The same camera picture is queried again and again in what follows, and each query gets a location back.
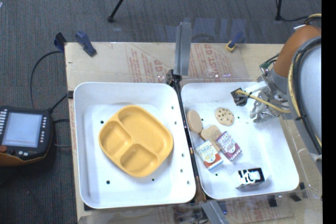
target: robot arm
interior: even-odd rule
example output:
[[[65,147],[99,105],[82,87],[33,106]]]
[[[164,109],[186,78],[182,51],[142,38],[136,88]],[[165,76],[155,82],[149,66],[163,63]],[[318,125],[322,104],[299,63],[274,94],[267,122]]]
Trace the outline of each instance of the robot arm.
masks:
[[[315,14],[296,28],[281,52],[260,65],[262,75],[258,85],[237,89],[231,94],[237,105],[243,106],[248,98],[255,99],[250,117],[255,123],[288,113],[308,151],[322,172],[321,131],[321,28],[310,25],[321,19]]]

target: black cable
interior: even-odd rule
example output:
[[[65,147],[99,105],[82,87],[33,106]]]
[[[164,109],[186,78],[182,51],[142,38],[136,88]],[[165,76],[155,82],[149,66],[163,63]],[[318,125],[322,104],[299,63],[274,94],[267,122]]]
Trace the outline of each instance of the black cable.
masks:
[[[55,120],[54,124],[58,123],[58,122],[64,122],[64,121],[69,122],[70,120],[68,118],[62,118],[62,119]],[[56,143],[53,143],[53,145],[56,146],[56,147],[71,147],[71,145],[59,145],[59,144],[56,144]]]
[[[272,61],[275,58],[277,58],[279,56],[280,53],[275,54],[274,56],[272,56],[271,58],[269,58],[266,62]]]
[[[14,174],[12,167],[0,167],[0,187],[5,184]]]
[[[34,65],[33,67],[33,70],[31,72],[31,75],[30,75],[30,83],[29,83],[29,87],[30,87],[30,102],[31,102],[31,107],[34,108],[34,104],[33,104],[33,90],[32,90],[32,83],[33,83],[33,74],[34,74],[34,71],[37,67],[37,65],[44,59],[46,58],[47,56],[49,55],[52,55],[52,54],[62,54],[63,52],[62,51],[59,51],[59,50],[56,50],[56,51],[51,51],[45,55],[43,55],[37,62],[36,64]]]
[[[22,176],[17,170],[14,169],[14,172],[16,172],[16,173],[19,175],[19,177],[21,178],[21,180],[23,181],[23,183],[25,183],[25,185],[27,186],[28,190],[30,191],[30,193],[31,193],[32,196],[34,197],[34,199],[35,199],[35,201],[36,201],[38,207],[40,208],[40,210],[41,210],[41,212],[42,212],[42,215],[43,215],[44,219],[46,220],[47,223],[49,223],[48,218],[47,218],[45,212],[43,211],[42,205],[40,204],[40,202],[38,201],[37,197],[36,197],[35,194],[32,192],[32,190],[30,189],[30,187],[29,187],[27,181],[25,181],[25,179],[23,178],[23,176]]]
[[[277,61],[277,59],[273,59],[272,61],[269,61],[268,63],[271,64],[271,63],[276,62],[276,61]]]
[[[303,60],[304,55],[312,50],[314,47],[321,45],[321,41],[318,40],[313,40],[314,42],[311,41],[310,44],[308,44],[301,52],[295,55],[293,59],[293,93],[296,96],[297,101],[297,106],[298,110],[301,116],[302,123],[304,125],[304,128],[308,132],[309,136],[312,139],[312,142],[318,151],[319,154],[322,154],[322,149],[320,147],[319,142],[317,141],[316,135],[314,131],[312,130],[312,127],[307,121],[306,113],[304,112],[304,108],[302,106],[301,102],[301,93],[299,91],[299,79],[296,79],[299,77],[299,67],[301,65],[301,61]]]
[[[49,111],[50,113],[52,113],[53,110],[55,109],[55,107],[57,107],[58,104],[59,104],[60,102],[62,102],[62,101],[64,100],[64,98],[66,98],[67,96],[68,96],[68,94],[65,94],[60,100],[57,101],[57,103],[56,103],[52,108],[48,109],[48,111]]]
[[[276,6],[277,8],[279,7],[279,4],[278,4],[278,0],[275,0],[276,1]],[[284,19],[280,14],[279,14],[279,17],[281,20],[284,20],[284,21],[287,21],[287,22],[295,22],[297,20],[302,20],[302,19],[307,19],[308,16],[303,16],[303,17],[300,17],[300,18],[297,18],[297,19],[292,19],[292,20],[289,20],[289,19]]]

